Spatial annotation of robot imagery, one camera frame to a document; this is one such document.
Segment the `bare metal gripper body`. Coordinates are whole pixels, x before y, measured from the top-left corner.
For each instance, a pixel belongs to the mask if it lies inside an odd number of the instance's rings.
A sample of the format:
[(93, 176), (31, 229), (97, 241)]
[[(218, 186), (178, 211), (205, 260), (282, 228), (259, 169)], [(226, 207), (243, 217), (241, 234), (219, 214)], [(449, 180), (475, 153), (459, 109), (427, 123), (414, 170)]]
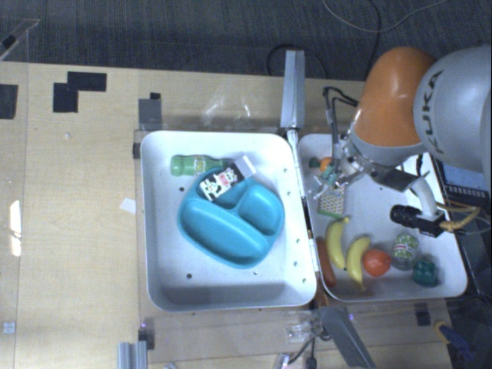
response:
[(356, 150), (342, 150), (334, 163), (336, 186), (345, 186), (355, 182), (372, 171), (372, 161)]

